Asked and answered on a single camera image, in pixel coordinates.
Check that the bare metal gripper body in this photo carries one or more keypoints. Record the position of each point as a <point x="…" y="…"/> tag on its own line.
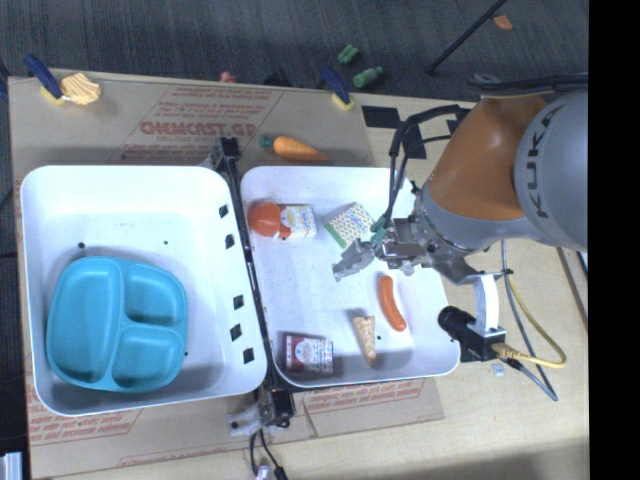
<point x="407" y="248"/>

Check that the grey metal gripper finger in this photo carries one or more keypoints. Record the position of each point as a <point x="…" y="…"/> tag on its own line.
<point x="350" y="267"/>
<point x="361" y="249"/>

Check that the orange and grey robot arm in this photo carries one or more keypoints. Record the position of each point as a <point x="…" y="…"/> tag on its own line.
<point x="480" y="168"/>

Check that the green and white carton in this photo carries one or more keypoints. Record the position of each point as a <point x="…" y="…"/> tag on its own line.
<point x="349" y="222"/>

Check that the white plastic tray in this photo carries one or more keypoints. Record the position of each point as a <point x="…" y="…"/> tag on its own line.
<point x="310" y="288"/>
<point x="150" y="203"/>

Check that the orange sausage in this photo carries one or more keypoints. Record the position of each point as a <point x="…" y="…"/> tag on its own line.
<point x="391" y="303"/>

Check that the white and yellow carton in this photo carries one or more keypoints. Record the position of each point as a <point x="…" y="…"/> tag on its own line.
<point x="301" y="221"/>

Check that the tan ice cream cone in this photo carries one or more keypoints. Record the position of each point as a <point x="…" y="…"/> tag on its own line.
<point x="366" y="338"/>

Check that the red and white carton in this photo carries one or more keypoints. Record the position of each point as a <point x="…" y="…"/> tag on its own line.
<point x="307" y="354"/>

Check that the thin black rod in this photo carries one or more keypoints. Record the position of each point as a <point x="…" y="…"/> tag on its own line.
<point x="250" y="263"/>

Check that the orange carrot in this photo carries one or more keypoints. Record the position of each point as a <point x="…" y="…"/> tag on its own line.
<point x="295" y="149"/>

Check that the green toy bottle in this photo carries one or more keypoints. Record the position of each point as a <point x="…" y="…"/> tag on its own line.
<point x="367" y="77"/>

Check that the green toy vegetable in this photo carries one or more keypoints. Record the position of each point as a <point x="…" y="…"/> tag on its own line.
<point x="348" y="54"/>

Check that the pink toy food piece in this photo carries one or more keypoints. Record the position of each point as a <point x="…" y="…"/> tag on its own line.
<point x="228" y="77"/>

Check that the brown cardboard board red print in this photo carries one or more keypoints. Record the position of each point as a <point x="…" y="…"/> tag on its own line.
<point x="165" y="118"/>

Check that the orange toy food piece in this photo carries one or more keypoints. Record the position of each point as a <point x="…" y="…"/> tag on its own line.
<point x="503" y="22"/>

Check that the blue divided plate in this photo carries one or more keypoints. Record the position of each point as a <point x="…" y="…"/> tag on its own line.
<point x="110" y="318"/>

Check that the yellow ruffled toy food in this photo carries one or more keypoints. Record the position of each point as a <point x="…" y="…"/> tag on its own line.
<point x="81" y="89"/>

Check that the black cylinder on white bracket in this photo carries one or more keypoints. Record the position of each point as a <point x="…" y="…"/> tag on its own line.
<point x="475" y="335"/>

